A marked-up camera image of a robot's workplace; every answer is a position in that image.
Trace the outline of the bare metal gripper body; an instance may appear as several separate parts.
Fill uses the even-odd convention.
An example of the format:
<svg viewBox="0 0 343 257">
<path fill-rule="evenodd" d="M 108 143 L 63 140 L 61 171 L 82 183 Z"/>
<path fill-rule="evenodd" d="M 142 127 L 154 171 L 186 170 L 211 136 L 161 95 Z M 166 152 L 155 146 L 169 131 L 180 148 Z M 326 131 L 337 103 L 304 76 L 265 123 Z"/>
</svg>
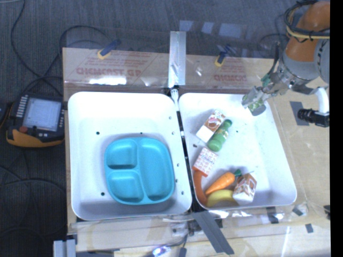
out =
<svg viewBox="0 0 343 257">
<path fill-rule="evenodd" d="M 287 68 L 281 67 L 263 76 L 263 93 L 284 95 L 296 82 L 297 77 Z"/>
</svg>

